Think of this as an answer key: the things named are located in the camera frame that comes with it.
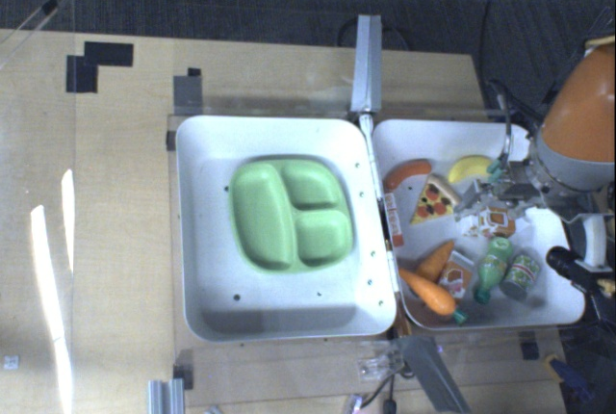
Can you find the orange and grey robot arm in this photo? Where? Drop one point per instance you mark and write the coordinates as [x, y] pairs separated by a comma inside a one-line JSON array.
[[582, 113]]

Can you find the green plastic bottle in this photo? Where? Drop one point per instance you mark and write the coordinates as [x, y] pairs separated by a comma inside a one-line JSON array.
[[493, 265]]

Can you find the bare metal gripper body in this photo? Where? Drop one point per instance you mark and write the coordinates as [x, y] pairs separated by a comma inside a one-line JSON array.
[[520, 183]]

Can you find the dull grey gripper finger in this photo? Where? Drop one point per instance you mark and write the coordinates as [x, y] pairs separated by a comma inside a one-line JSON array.
[[520, 212], [468, 199]]

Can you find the green divided plate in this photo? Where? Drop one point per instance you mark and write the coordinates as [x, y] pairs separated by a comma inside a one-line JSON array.
[[262, 214]]

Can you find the orange and white carton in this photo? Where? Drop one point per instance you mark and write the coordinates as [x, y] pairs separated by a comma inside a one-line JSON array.
[[456, 277]]

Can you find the yellow banana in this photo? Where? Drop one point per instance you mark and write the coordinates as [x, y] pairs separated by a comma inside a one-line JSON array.
[[469, 165]]

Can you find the red and white packet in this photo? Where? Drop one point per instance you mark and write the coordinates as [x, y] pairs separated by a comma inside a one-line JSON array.
[[394, 219]]

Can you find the small orange carrot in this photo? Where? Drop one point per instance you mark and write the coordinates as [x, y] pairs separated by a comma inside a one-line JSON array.
[[435, 262]]

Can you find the orange carrot with green stem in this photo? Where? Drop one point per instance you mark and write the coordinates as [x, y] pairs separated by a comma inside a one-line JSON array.
[[428, 292]]

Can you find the toy pizza slice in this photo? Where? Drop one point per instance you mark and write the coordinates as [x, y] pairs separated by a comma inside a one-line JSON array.
[[433, 204]]

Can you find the black cylinder on white bracket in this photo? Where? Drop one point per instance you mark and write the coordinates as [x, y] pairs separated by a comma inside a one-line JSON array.
[[577, 265]]

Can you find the green and white can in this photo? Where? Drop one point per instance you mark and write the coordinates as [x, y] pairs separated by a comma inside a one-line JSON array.
[[521, 276]]

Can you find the red toy sausage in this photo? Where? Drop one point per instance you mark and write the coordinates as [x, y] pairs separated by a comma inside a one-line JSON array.
[[406, 172]]

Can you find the white plastic tray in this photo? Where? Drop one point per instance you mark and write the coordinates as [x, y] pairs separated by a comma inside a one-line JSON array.
[[289, 306], [544, 306]]

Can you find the orange and white packet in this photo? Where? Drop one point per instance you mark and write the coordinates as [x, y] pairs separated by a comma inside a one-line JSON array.
[[498, 222]]

